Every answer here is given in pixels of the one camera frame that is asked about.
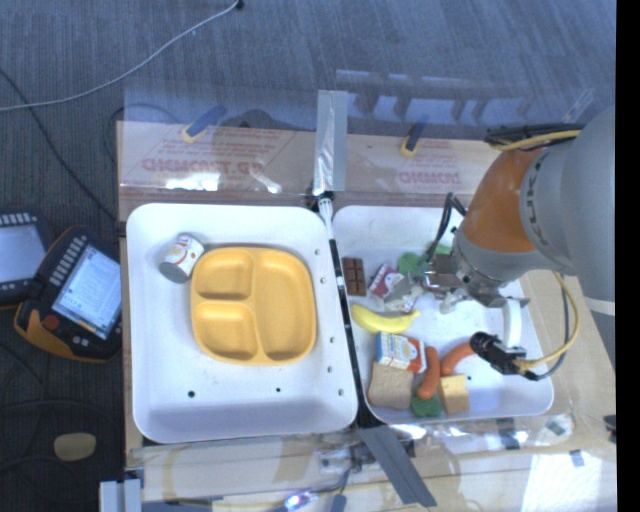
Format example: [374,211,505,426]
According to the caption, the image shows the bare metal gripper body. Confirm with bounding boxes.
[421,253,532,309]

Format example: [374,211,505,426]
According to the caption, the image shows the green toy lettuce leaf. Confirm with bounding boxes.
[397,241,454,277]

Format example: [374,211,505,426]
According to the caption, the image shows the white crumpled packet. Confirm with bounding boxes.
[383,283,425,314]

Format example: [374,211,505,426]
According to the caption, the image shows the red and white carton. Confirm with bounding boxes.
[367,263,406,300]

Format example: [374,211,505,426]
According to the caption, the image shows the yellow banana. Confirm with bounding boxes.
[349,302,422,335]

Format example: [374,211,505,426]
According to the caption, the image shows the orange sausage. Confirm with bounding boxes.
[416,345,442,401]
[439,340,478,378]

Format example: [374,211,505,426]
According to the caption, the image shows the blue and orange juice carton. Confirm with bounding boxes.
[374,330,428,374]

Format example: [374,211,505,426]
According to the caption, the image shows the brown chocolate bar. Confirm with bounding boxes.
[341,256,368,297]

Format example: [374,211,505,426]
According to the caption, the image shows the yellow cheese block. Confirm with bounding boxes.
[437,373,472,416]

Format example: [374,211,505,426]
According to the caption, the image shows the brown bread slice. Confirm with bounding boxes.
[366,361,416,412]

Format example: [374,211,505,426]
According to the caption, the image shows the white plastic tray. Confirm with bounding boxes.
[331,204,556,426]
[125,201,360,445]

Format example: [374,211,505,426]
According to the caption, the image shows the dark green toy leaf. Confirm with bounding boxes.
[410,386,444,419]

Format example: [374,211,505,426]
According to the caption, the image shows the yellow divided plate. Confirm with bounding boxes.
[189,245,319,367]

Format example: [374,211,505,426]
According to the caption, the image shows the brown cardboard board red print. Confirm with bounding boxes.
[115,119,617,503]

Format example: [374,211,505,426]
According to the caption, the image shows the white can with orange print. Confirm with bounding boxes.
[158,233,206,285]

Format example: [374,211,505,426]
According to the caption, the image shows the black cylinder on white bracket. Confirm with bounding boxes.
[469,296,529,377]

